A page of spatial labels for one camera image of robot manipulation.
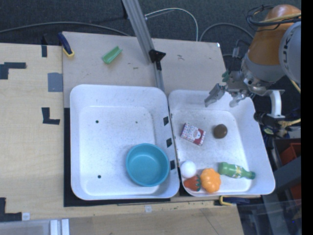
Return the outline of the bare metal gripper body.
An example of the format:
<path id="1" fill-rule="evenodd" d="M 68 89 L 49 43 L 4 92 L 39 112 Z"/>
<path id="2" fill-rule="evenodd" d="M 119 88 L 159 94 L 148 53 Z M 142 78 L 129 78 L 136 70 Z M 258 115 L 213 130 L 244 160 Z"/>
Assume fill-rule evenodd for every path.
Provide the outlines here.
<path id="1" fill-rule="evenodd" d="M 229 93 L 257 94 L 265 96 L 268 93 L 268 82 L 260 80 L 250 71 L 226 71 L 224 73 L 225 89 Z"/>

